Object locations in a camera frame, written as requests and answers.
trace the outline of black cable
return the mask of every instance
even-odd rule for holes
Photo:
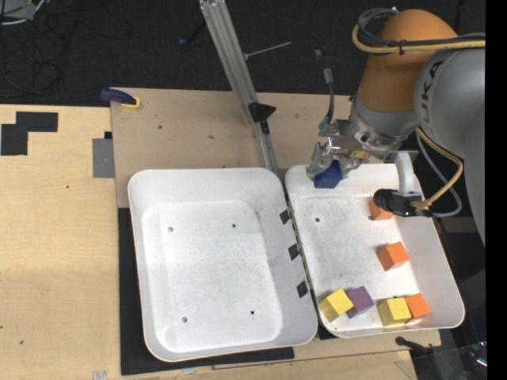
[[[59,3],[62,4],[62,6],[68,6],[69,8],[76,10],[76,14],[55,13],[50,11],[48,9],[48,5],[46,5],[36,12],[33,21],[27,21],[24,23],[26,24],[25,26],[32,26],[34,28],[36,32],[34,38],[40,37],[42,40],[39,42],[45,44],[46,48],[60,46],[60,49],[56,50],[57,52],[53,52],[54,50],[52,49],[50,50],[50,59],[47,55],[44,55],[44,49],[35,40],[21,42],[19,44],[19,51],[9,54],[7,52],[6,34],[3,32],[3,29],[0,28],[0,73],[2,73],[2,76],[10,87],[21,92],[18,95],[4,93],[2,95],[3,98],[18,98],[30,94],[54,93],[57,89],[59,89],[63,85],[63,75],[68,65],[68,55],[71,47],[71,41],[79,25],[84,25],[96,35],[114,40],[124,38],[132,33],[133,25],[129,21],[121,20],[106,6],[113,0],[100,0],[101,3],[97,6],[87,6],[86,2],[88,0],[75,1],[78,3],[76,6],[68,6],[64,3]],[[5,3],[6,0],[3,0],[2,12],[0,13],[0,19],[2,19],[2,22],[4,16],[6,15]],[[121,35],[111,35],[94,29],[82,19],[82,10],[97,9],[103,9],[109,16],[122,21],[126,25],[127,30]],[[20,54],[23,60],[32,63],[32,83],[34,86],[37,80],[49,79],[49,82],[45,83],[40,88],[28,89],[13,81],[10,77],[10,72],[8,71],[8,64],[15,55]],[[42,74],[43,70],[50,70],[52,72],[52,77]]]
[[[55,0],[55,1],[68,9],[83,11],[83,10],[101,9],[104,7],[104,5],[110,4],[110,3],[114,2],[115,0],[107,0],[105,2],[103,0],[101,0],[101,2],[99,4],[97,4],[96,6],[73,6],[73,5],[63,2],[62,0]]]
[[[197,28],[192,32],[192,35],[190,35],[189,38],[184,40],[184,42],[181,44],[181,47],[183,49],[189,49],[192,46],[192,42],[197,38],[197,36],[200,34],[200,32],[206,27],[206,20],[202,20]]]
[[[392,47],[401,47],[401,46],[422,46],[422,45],[435,45],[435,44],[452,44],[463,42],[464,40],[485,40],[486,34],[483,32],[471,33],[463,36],[457,36],[455,38],[447,38],[447,39],[438,39],[438,40],[385,40],[380,38],[367,30],[367,26],[371,25],[373,21],[380,20],[389,20],[389,18],[393,17],[397,14],[398,11],[396,9],[382,9],[382,8],[374,8],[368,9],[364,11],[357,20],[358,25],[358,33],[357,39],[365,45],[369,46],[386,46],[389,48]]]
[[[25,7],[28,7],[28,4],[25,4],[24,6],[21,7],[17,7],[16,9],[12,9],[11,11],[6,11],[3,15],[6,16],[12,13],[16,13],[17,11],[24,9]]]
[[[331,82],[329,84],[330,87],[330,107],[327,110],[327,119],[328,123],[331,124],[333,122],[333,116],[334,116],[334,92],[333,92],[333,83]]]
[[[444,184],[448,183],[448,179],[445,178],[445,176],[442,174],[442,172],[436,167],[435,163],[432,161],[431,157],[429,156],[428,152],[426,151],[419,134],[415,135],[417,146],[419,147],[419,150],[421,151],[422,155],[424,156],[426,162],[428,163],[429,167],[432,169],[432,171],[438,176],[440,181]],[[433,212],[434,218],[443,218],[443,217],[452,217],[454,215],[457,215],[461,212],[462,209],[462,203],[461,199],[459,197],[458,192],[453,188],[449,188],[450,193],[454,197],[454,200],[456,202],[456,208],[453,211],[449,212]]]
[[[60,76],[60,74],[58,74],[54,80],[50,81],[43,89],[39,89],[39,90],[26,89],[25,87],[22,87],[16,83],[14,83],[10,79],[9,75],[7,74],[6,62],[7,62],[7,59],[9,58],[9,56],[7,55],[6,39],[3,34],[3,20],[4,20],[4,16],[5,16],[5,8],[6,8],[6,0],[2,0],[2,9],[0,11],[0,44],[1,44],[1,47],[0,47],[0,72],[2,73],[4,79],[7,81],[7,83],[10,86],[21,91],[22,93],[40,94],[40,93],[47,93],[48,91],[52,91],[52,89],[54,88],[54,84],[59,81],[58,76]],[[47,67],[50,67],[54,70],[57,69],[53,63],[50,63],[45,60],[32,59],[31,61],[34,63],[34,65],[37,65],[40,67],[47,66]]]
[[[456,8],[456,21],[454,22],[454,31],[459,34],[459,26],[461,25],[461,16],[465,11],[465,0],[458,0],[458,7]]]
[[[296,21],[296,20],[300,20],[301,18],[303,18],[306,15],[308,15],[321,2],[321,0],[315,0],[315,2],[311,5],[311,7],[307,11],[299,14],[296,17],[281,17],[281,16],[279,16],[279,15],[277,15],[275,13],[272,13],[272,12],[266,10],[266,9],[263,9],[261,7],[258,7],[258,6],[254,5],[254,4],[252,4],[249,0],[244,0],[244,1],[246,1],[246,3],[248,4],[248,6],[252,7],[253,9],[261,11],[262,13],[266,13],[269,16],[275,17],[276,19],[282,20],[282,21]]]

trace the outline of plywood board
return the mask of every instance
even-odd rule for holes
[[[263,166],[253,126],[247,126],[232,92],[122,89],[138,97],[136,110],[111,103],[118,207],[128,207],[130,178],[144,169]],[[307,164],[327,112],[327,95],[259,93],[276,107],[269,130],[280,177]],[[349,99],[336,96],[335,116],[346,118]]]
[[[279,102],[287,99],[279,97]],[[111,130],[110,110],[4,104],[0,123],[13,124],[16,111],[57,112],[59,129],[30,133],[28,156],[0,156],[2,376],[82,380],[105,371],[107,380],[120,380],[125,377],[120,375],[115,181],[93,178],[92,153],[93,139]],[[440,344],[437,331],[416,333],[410,340]],[[296,347],[295,355],[286,363],[200,367],[196,378],[335,378],[338,370],[343,378],[372,378],[383,371],[398,378],[395,363],[410,357],[390,334],[364,340],[316,338]],[[174,370],[128,378],[183,374]]]

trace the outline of white tray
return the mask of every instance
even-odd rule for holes
[[[370,221],[368,202],[380,188],[398,189],[395,164],[368,164],[349,172],[334,189],[316,189],[306,166],[290,168],[285,184],[317,301],[343,288],[365,286],[375,305],[386,298],[422,293],[432,313],[416,325],[385,329],[376,306],[349,318],[343,314],[324,326],[335,336],[355,337],[387,331],[454,328],[464,307],[432,219],[395,215]],[[416,179],[416,190],[421,190]],[[385,272],[379,247],[401,241],[410,255],[404,265]]]
[[[128,186],[144,337],[179,361],[304,344],[317,331],[282,184],[267,169],[144,170]]]

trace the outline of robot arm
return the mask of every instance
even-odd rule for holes
[[[386,18],[378,36],[368,32],[369,22]],[[403,141],[416,131],[441,153],[449,152],[458,169],[460,158],[465,161],[467,194],[485,241],[485,36],[457,36],[424,10],[371,9],[360,16],[353,42],[370,56],[350,117],[335,120],[327,142],[315,144],[307,175],[316,181],[333,160],[341,178],[372,158],[394,162]],[[400,190],[379,191],[375,197],[378,206],[398,215],[430,216],[435,196],[422,202]]]

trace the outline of yellow cable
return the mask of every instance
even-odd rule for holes
[[[429,145],[431,146],[436,152],[439,154],[445,156],[447,159],[450,159],[454,163],[458,165],[458,170],[456,170],[456,173],[454,176],[449,179],[449,181],[435,194],[433,194],[429,199],[423,200],[423,201],[413,201],[410,203],[413,207],[415,207],[418,211],[424,210],[427,207],[431,206],[437,199],[439,199],[447,190],[449,190],[455,182],[459,179],[461,176],[461,173],[463,173],[463,163],[461,160],[454,156],[453,154],[450,154],[437,144],[435,144],[428,136],[420,129],[419,127],[415,130],[417,134]]]
[[[399,53],[400,47],[370,47],[359,41],[357,33],[359,32],[359,25],[354,27],[352,31],[352,41],[361,51],[369,52],[372,54],[390,54]],[[485,40],[480,41],[460,41],[448,42],[445,44],[430,44],[430,45],[410,45],[402,46],[403,51],[436,51],[440,49],[465,49],[465,48],[484,48],[486,46]]]

